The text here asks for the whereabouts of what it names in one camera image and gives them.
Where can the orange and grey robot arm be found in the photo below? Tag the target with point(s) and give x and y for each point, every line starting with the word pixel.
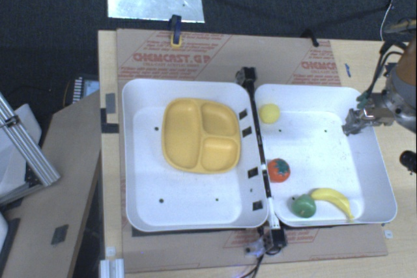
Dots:
pixel 408 70

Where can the orange tomato with green top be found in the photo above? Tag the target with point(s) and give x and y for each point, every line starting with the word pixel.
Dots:
pixel 279 171

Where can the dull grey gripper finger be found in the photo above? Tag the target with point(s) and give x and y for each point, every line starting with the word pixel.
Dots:
pixel 356 115
pixel 350 129

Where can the thin black and white rod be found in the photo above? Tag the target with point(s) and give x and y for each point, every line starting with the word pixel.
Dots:
pixel 260 146

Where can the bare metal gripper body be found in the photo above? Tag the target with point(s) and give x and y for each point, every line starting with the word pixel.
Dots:
pixel 395 110

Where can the brown cardboard board red print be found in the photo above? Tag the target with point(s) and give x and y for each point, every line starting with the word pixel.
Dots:
pixel 208 52

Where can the white plastic tray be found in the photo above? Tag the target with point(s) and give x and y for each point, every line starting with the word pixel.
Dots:
pixel 182 195
pixel 319 156

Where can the yellow banana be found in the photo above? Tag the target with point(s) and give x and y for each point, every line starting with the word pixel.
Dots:
pixel 335 198

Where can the yellow ball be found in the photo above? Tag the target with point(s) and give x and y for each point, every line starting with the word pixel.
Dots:
pixel 269 113

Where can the yellow divided plate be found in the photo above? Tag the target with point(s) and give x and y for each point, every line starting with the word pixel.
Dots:
pixel 182 136

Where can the green apple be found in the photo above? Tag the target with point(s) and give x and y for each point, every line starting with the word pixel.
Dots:
pixel 304 206

